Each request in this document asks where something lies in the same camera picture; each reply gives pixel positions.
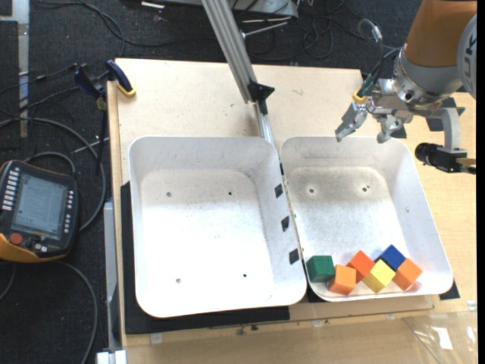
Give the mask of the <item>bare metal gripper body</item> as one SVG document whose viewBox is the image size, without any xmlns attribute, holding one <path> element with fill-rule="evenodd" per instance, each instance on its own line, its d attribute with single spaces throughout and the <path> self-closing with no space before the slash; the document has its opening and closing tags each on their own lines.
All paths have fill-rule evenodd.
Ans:
<svg viewBox="0 0 485 364">
<path fill-rule="evenodd" d="M 451 93 L 435 93 L 408 78 L 389 79 L 367 76 L 367 110 L 374 116 L 393 116 L 408 123 L 414 116 L 431 117 Z"/>
</svg>

